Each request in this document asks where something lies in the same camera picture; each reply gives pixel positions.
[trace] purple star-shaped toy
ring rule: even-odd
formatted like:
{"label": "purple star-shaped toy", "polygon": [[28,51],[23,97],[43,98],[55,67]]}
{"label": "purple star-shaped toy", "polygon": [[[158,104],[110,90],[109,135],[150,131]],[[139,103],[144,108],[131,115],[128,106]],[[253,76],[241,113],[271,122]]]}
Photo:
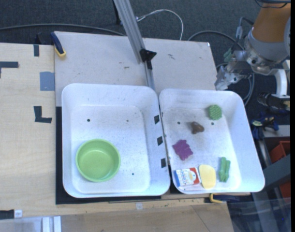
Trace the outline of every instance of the purple star-shaped toy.
{"label": "purple star-shaped toy", "polygon": [[176,154],[180,156],[181,160],[185,160],[193,154],[190,146],[186,143],[186,140],[179,140],[175,145],[172,145],[172,147]]}

